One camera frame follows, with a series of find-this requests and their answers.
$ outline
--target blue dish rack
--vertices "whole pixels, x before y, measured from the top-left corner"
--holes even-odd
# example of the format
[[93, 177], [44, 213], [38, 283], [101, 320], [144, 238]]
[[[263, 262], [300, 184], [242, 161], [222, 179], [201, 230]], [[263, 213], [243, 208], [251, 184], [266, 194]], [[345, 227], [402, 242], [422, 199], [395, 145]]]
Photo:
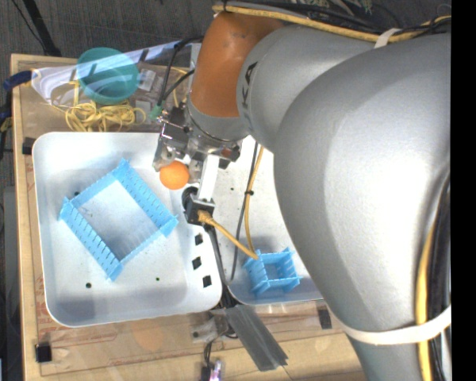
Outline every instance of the blue dish rack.
[[279, 288], [290, 292], [300, 284], [301, 276], [296, 273], [291, 257], [294, 252], [289, 247], [281, 252], [262, 254], [260, 250], [256, 250], [255, 253], [259, 258], [248, 258], [243, 267], [251, 280], [251, 292], [256, 297], [265, 291]]
[[[121, 259], [118, 259], [112, 247], [104, 242], [101, 237], [103, 233], [99, 235], [79, 211], [81, 206], [115, 182], [119, 182], [126, 189], [130, 197], [136, 201], [137, 205], [148, 215], [157, 228], [139, 244], [129, 245], [129, 252]], [[112, 281], [122, 272], [127, 261], [160, 236], [169, 236], [179, 223], [178, 218], [171, 215], [169, 209], [157, 198], [129, 162], [124, 159], [120, 161], [115, 169], [104, 175], [80, 194], [77, 194], [73, 199], [64, 198], [59, 212], [59, 220], [67, 223], [71, 231]]]

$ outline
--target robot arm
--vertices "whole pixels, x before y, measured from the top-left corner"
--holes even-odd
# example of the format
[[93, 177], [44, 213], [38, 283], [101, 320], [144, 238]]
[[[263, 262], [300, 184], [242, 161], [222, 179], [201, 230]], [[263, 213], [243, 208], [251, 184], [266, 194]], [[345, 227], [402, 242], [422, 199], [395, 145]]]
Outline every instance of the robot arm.
[[[423, 323], [420, 258], [441, 205], [449, 214], [450, 34], [374, 49], [249, 21], [221, 13], [203, 40], [187, 103], [198, 143], [223, 156], [251, 134], [274, 153], [286, 227], [343, 323], [366, 332]], [[437, 233], [447, 249], [448, 227]], [[422, 344], [350, 340], [369, 380], [429, 379]]]

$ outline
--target white strap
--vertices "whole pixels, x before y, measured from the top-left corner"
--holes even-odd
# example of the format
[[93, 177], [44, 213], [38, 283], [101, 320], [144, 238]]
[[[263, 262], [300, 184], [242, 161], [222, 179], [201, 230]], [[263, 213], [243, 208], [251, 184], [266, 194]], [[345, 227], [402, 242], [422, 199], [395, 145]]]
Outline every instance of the white strap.
[[427, 341], [442, 333], [443, 330], [451, 325], [451, 304], [439, 316], [434, 317], [422, 325], [386, 330], [385, 332], [364, 332], [362, 330], [353, 329], [342, 323], [331, 310], [330, 313], [333, 315], [339, 327], [349, 337], [357, 341], [362, 341], [363, 343], [375, 345], [409, 344]]
[[381, 48], [384, 47], [386, 44], [388, 44], [388, 40], [392, 35], [394, 35], [397, 31], [400, 31], [400, 29], [389, 29], [388, 31], [385, 31], [382, 33], [378, 40], [375, 41], [375, 46], [374, 48]]

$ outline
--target coiled yellow string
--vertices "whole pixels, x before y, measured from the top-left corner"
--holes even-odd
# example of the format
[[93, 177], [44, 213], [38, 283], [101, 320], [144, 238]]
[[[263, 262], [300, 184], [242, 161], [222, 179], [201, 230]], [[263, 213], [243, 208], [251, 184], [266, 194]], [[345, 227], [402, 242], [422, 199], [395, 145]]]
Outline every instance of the coiled yellow string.
[[72, 131], [121, 131], [131, 125], [140, 125], [147, 118], [143, 109], [132, 107], [128, 100], [112, 106], [98, 106], [93, 100], [80, 103], [78, 81], [69, 84], [75, 86], [72, 106], [51, 106], [65, 113], [65, 122]]

